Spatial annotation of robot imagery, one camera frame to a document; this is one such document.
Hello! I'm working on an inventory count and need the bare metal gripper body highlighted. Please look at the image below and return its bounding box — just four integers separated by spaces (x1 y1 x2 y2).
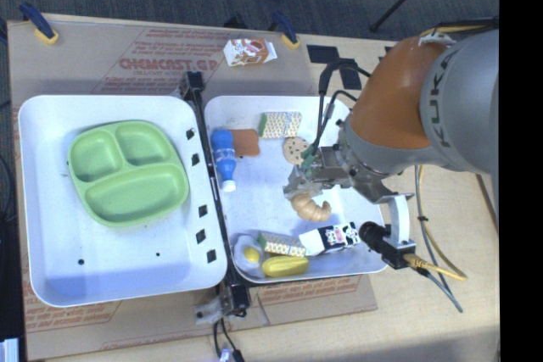
311 146 400 203

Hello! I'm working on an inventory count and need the tan croissant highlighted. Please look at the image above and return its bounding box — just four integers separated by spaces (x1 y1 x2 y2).
290 192 333 223

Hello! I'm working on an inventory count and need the tan chocolate chip biscuit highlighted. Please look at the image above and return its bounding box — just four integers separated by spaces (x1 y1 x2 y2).
282 136 311 167

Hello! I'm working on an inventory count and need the white plastic tray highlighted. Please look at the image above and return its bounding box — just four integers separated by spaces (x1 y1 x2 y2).
17 94 229 309
203 94 390 285

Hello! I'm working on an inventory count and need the black and white cow carton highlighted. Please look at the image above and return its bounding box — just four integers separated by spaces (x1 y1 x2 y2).
298 221 362 258

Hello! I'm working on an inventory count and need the green and yellow patterned carton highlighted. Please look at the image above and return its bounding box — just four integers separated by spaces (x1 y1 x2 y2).
256 231 308 259
257 110 304 140

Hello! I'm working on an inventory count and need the brown toast slice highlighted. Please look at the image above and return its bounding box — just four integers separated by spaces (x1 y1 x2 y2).
230 128 261 159

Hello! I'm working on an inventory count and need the blue bottle white cap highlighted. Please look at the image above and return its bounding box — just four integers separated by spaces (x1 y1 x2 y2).
210 129 238 193

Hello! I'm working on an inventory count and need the thin black rod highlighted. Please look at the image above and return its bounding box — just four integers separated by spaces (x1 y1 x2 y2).
188 88 245 298

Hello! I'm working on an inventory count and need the yellow corn cob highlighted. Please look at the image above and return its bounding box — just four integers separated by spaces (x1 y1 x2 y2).
260 254 311 280

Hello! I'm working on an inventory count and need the white fried egg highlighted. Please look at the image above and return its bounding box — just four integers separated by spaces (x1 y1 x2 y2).
232 233 267 279

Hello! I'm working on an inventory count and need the brown and white carton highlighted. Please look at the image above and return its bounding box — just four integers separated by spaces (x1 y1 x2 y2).
222 37 279 68

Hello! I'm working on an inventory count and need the green divided plate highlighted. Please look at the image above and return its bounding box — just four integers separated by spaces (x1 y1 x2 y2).
66 120 191 229

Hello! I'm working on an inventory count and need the brown cardboard board red print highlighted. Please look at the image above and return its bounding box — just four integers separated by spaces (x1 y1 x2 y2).
7 14 379 361

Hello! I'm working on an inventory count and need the black cylinder on white bracket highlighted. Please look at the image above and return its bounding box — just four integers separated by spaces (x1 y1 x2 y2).
358 192 419 270

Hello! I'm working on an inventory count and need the black block with wires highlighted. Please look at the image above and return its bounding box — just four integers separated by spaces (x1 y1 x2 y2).
179 70 206 99
217 281 252 317

